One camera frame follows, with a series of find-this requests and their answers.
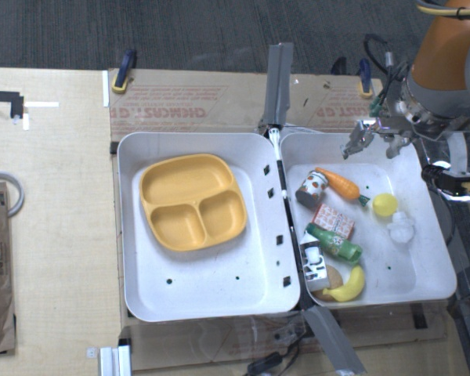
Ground yellow banana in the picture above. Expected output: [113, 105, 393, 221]
[321, 264, 367, 303]

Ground orange carrot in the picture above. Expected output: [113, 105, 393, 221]
[314, 166, 371, 208]

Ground white can with orange print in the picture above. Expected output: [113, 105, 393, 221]
[295, 170, 330, 210]

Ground yellow divided plate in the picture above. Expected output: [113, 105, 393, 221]
[139, 153, 248, 253]

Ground brown cardboard board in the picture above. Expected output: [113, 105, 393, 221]
[107, 67, 460, 371]

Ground white plastic tray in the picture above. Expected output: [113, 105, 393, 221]
[278, 131, 458, 310]
[116, 131, 302, 324]

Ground green bottle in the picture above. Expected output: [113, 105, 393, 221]
[305, 222, 364, 266]

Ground yellow lemon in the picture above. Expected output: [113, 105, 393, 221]
[371, 193, 400, 218]

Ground orange and white carton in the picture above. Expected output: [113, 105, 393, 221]
[311, 203, 356, 240]

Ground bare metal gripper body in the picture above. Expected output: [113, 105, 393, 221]
[370, 91, 470, 142]

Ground white and black carton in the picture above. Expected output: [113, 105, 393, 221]
[298, 231, 331, 293]

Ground brown round bread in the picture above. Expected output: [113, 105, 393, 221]
[311, 264, 345, 302]

